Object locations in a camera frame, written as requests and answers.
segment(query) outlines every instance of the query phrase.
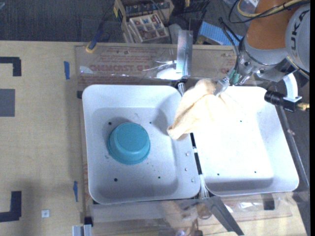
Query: metal plate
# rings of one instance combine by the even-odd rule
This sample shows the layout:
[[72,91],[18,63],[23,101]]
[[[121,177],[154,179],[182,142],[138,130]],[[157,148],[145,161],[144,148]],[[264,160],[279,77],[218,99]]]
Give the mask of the metal plate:
[[240,112],[194,132],[206,187],[218,196],[287,192],[299,177],[275,106],[259,87],[229,87],[225,91]]
[[[200,189],[190,136],[167,134],[181,100],[169,86],[92,85],[83,91],[89,191],[101,204],[183,199]],[[113,159],[106,148],[110,132],[123,122],[146,129],[148,157],[136,165]]]

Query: blue round object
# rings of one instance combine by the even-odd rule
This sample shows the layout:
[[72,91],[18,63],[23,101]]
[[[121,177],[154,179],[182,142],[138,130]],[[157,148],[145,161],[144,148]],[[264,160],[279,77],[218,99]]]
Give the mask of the blue round object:
[[141,163],[150,152],[147,131],[139,124],[125,122],[118,125],[107,139],[109,154],[124,164]]

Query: cloth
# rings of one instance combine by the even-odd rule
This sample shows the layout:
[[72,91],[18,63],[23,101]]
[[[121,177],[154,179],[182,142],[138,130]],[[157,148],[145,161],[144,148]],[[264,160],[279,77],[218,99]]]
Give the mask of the cloth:
[[167,128],[172,139],[177,140],[196,130],[207,130],[214,122],[226,122],[235,114],[238,104],[225,92],[214,96],[215,87],[211,79],[202,79],[184,93],[173,124]]

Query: yellow cable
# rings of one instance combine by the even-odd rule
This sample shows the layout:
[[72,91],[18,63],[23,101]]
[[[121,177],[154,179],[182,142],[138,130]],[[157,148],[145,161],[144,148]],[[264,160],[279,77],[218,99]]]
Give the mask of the yellow cable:
[[[261,13],[253,13],[253,14],[251,14],[251,13],[246,13],[246,12],[242,11],[241,8],[240,8],[240,5],[241,5],[242,1],[243,0],[239,0],[239,2],[237,3],[237,10],[238,10],[238,12],[241,15],[243,15],[244,17],[247,17],[247,18],[253,18],[253,17],[259,16],[261,14]],[[286,2],[285,4],[283,4],[283,5],[281,5],[281,6],[277,7],[277,8],[274,8],[273,10],[270,10],[268,13],[264,14],[264,16],[273,15],[273,14],[279,12],[280,10],[283,10],[286,7],[294,5],[294,4],[299,3],[301,1],[307,1],[307,0],[292,0],[290,2]]]

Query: gray square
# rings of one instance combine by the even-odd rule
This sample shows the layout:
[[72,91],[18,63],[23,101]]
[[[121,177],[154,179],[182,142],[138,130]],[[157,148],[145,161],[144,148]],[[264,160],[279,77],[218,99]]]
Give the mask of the gray square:
[[0,89],[0,117],[15,116],[15,89]]

